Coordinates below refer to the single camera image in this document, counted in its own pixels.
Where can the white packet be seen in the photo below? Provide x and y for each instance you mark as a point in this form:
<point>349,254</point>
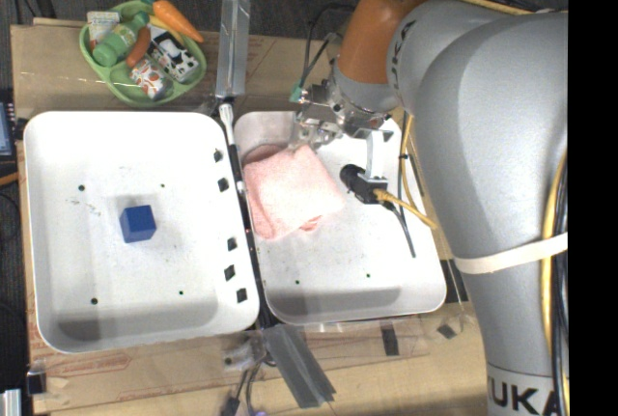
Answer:
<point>100,25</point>

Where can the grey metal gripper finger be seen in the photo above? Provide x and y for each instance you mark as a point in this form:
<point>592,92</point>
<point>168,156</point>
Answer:
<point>324,136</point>
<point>304,130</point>

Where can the white carton with cow print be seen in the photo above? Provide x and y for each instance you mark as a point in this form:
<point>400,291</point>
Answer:
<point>176,57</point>

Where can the pink towel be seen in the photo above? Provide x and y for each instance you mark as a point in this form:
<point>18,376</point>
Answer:
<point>289,192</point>

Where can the yellow banana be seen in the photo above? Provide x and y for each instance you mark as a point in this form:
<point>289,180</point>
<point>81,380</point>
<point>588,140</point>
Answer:
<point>161,25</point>

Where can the white plastic tray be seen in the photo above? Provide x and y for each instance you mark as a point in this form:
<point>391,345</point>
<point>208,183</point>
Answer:
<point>145,274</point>
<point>347,259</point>

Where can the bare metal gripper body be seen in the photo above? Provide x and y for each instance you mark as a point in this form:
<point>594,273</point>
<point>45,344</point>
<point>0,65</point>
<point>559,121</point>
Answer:
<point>333,107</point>

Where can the blue cube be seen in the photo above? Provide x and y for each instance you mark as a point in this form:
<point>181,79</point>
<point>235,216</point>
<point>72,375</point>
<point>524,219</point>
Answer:
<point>138,224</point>

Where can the brown cardboard board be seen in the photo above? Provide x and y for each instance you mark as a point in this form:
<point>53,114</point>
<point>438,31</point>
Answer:
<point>270,62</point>

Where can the white can with red print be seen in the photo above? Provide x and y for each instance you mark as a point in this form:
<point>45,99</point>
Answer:
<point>149,80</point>

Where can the green divided plate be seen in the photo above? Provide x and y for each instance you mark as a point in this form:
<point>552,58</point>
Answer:
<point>123,83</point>

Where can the orange carrot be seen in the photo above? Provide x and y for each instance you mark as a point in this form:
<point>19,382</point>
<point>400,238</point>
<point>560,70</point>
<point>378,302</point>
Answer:
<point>177,19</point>

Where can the brown sausage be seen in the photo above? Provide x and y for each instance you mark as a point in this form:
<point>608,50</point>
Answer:
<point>139,47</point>

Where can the black cylinder on white bracket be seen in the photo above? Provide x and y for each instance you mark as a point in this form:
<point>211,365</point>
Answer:
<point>361,185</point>

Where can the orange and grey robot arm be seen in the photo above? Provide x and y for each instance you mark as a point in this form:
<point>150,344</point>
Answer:
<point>487,153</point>

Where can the green bottle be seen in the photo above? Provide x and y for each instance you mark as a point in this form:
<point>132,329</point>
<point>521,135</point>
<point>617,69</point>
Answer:
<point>112,46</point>

